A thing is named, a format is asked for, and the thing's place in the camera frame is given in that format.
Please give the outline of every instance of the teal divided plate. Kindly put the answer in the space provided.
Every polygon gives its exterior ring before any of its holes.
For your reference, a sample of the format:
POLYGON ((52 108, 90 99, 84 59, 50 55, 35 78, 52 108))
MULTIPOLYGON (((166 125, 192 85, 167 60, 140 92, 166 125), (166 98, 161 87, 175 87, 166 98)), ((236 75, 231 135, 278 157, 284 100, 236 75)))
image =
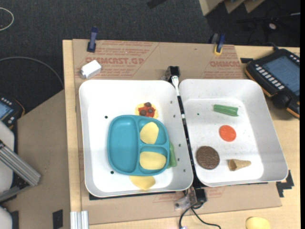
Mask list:
POLYGON ((158 120, 138 115, 120 115, 112 120, 108 130, 107 155, 111 167, 122 174, 154 176, 163 172, 169 162, 169 138, 165 126, 158 120), (140 131, 149 122, 159 128, 155 144, 146 144, 140 139, 140 131), (140 166, 140 153, 156 152, 166 157, 162 169, 148 170, 140 166))

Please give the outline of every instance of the brown patty toy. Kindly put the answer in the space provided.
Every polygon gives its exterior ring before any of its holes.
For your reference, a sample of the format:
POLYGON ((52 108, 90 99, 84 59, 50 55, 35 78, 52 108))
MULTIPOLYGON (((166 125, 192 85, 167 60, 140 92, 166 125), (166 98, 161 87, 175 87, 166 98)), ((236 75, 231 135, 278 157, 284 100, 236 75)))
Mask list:
POLYGON ((220 158, 215 149, 210 146, 202 146, 196 152, 198 164, 208 170, 212 170, 219 165, 220 158))

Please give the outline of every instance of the dark carpet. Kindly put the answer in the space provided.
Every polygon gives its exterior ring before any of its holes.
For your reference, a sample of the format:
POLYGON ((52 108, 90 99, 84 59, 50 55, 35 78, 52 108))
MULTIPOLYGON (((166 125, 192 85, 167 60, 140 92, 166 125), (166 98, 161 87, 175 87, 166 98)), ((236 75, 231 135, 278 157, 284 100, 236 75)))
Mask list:
POLYGON ((88 39, 97 26, 97 39, 208 43, 213 33, 225 33, 235 45, 300 46, 300 0, 266 0, 253 12, 241 5, 228 14, 223 3, 203 16, 198 0, 0 0, 0 93, 14 97, 30 111, 62 89, 62 40, 88 39), (278 30, 267 21, 237 23, 254 18, 281 18, 278 30))

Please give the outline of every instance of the wooden table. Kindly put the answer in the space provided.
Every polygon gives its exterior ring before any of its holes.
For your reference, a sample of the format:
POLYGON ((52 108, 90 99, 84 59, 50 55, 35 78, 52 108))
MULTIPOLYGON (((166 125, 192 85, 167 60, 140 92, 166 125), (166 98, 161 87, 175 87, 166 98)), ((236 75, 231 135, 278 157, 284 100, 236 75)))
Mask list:
MULTIPOLYGON (((272 52, 272 47, 235 46, 239 58, 259 58, 272 52)), ((299 48, 287 48, 299 53, 299 48)), ((81 211, 81 189, 78 159, 77 127, 75 113, 75 86, 73 67, 73 44, 63 41, 63 63, 65 80, 65 101, 67 116, 67 140, 69 158, 70 206, 71 211, 81 211)), ((259 216, 269 220, 273 229, 301 228, 300 207, 300 121, 286 111, 278 110, 267 101, 270 113, 278 134, 280 144, 291 171, 294 187, 284 191, 282 206, 276 208, 243 210, 201 215, 209 223, 215 223, 222 229, 245 229, 245 221, 249 217, 259 216)), ((164 219, 139 220, 111 224, 92 225, 91 229, 177 229, 178 217, 164 219)), ((203 225, 195 216, 185 216, 182 225, 190 229, 215 228, 203 225)))

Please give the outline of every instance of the blue clip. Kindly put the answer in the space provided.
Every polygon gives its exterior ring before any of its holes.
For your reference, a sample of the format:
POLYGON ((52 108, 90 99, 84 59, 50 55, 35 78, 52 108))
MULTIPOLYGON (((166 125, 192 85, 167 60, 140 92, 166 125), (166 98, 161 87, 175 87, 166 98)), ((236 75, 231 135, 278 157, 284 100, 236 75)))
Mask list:
POLYGON ((96 47, 95 40, 96 40, 97 32, 98 32, 97 27, 93 26, 91 28, 90 42, 88 42, 88 48, 87 48, 88 52, 95 52, 95 47, 96 47))
POLYGON ((215 46, 214 53, 219 56, 223 52, 223 44, 224 44, 224 33, 220 34, 217 45, 215 46))

